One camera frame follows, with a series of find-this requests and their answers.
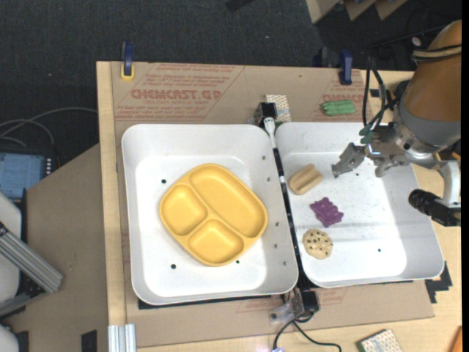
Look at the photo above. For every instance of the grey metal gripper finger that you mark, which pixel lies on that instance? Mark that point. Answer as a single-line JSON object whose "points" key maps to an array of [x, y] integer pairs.
{"points": [[388, 165], [348, 160]]}

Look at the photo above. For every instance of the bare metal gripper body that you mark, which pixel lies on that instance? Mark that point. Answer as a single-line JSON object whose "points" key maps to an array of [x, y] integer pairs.
{"points": [[392, 143]]}

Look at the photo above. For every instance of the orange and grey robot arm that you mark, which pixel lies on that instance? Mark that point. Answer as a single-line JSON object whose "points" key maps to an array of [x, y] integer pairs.
{"points": [[428, 90]]}

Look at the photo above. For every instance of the tan toy bread bun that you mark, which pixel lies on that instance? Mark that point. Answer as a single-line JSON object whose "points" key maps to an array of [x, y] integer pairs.
{"points": [[305, 180]]}

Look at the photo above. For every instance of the purple toy grapes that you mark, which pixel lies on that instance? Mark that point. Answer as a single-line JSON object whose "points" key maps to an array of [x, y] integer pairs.
{"points": [[327, 213]]}

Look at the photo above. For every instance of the thin black and white rod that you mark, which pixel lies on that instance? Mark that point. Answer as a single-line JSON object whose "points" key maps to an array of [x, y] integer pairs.
{"points": [[281, 171]]}

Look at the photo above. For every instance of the white plastic tray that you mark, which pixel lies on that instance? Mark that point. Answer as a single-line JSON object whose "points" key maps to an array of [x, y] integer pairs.
{"points": [[370, 240], [154, 233]]}

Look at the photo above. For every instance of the small patterned white carton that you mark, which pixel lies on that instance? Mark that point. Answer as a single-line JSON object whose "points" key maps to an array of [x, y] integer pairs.
{"points": [[281, 105]]}

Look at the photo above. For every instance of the tan biscuit with dark chips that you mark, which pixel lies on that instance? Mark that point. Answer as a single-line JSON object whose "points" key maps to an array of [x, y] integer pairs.
{"points": [[317, 244]]}

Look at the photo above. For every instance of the yellow divided plate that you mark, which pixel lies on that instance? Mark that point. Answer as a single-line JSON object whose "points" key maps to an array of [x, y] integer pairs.
{"points": [[216, 204]]}

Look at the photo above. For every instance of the brown cardboard board red print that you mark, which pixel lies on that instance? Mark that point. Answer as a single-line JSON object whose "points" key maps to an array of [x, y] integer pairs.
{"points": [[205, 94]]}

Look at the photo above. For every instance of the flat patterned green-edged packet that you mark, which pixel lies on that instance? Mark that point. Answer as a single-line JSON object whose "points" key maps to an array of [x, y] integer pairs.
{"points": [[379, 343]]}

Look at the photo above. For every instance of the black cylinder on white bracket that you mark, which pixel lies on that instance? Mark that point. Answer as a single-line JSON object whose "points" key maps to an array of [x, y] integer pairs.
{"points": [[428, 202]]}

